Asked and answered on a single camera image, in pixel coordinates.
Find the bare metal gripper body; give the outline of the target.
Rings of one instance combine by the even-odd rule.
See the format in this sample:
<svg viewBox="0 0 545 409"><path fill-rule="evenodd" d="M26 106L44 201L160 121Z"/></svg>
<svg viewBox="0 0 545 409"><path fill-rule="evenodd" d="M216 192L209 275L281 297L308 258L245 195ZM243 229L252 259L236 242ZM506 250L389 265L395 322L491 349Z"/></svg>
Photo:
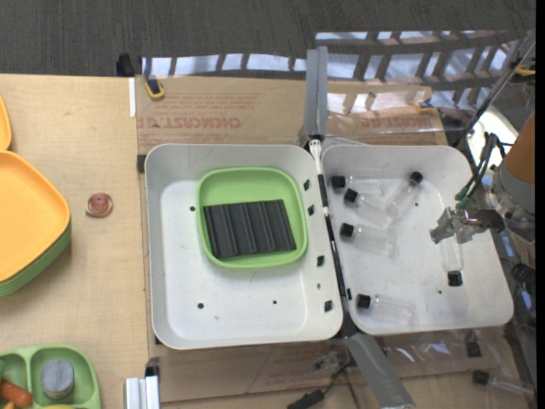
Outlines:
<svg viewBox="0 0 545 409"><path fill-rule="evenodd" d="M536 205L534 187L506 188L491 185L470 218L490 230L507 229L525 242L536 240Z"/></svg>

